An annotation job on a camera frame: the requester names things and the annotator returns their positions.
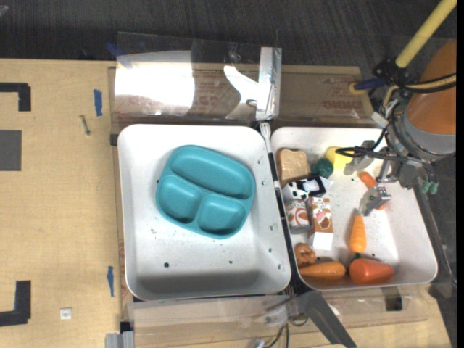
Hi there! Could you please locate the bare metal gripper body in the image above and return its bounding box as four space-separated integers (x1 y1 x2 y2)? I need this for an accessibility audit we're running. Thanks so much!
376 136 436 191

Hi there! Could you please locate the small orange sausage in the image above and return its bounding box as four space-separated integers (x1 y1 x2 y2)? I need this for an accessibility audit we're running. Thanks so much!
359 171 386 211

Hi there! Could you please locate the dark green broccoli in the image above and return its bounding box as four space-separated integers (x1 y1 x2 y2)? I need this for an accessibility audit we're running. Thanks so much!
310 157 334 179

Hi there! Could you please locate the light orange carrot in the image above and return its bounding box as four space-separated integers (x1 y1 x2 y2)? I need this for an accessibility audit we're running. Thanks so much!
349 214 368 256

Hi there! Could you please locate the white plastic tray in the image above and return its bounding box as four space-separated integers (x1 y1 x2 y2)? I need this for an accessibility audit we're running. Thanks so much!
270 126 439 291
117 123 293 302

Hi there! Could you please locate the brown and white carton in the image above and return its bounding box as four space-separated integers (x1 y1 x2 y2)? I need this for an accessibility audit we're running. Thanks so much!
307 196 334 252

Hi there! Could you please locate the black and white cow carton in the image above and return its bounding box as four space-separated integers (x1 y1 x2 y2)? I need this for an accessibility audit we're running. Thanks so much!
281 174 327 202

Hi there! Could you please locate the brown bread slice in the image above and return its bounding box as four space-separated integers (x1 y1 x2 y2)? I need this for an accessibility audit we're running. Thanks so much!
277 148 312 187

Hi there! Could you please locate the fat orange carrot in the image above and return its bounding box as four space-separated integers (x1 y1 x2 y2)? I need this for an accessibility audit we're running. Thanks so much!
348 254 395 286

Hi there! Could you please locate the white and orange can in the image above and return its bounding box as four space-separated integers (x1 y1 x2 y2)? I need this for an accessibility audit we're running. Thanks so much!
285 199 312 231

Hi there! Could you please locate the blue divided plate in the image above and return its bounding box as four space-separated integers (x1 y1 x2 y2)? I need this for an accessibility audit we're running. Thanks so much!
154 144 257 240

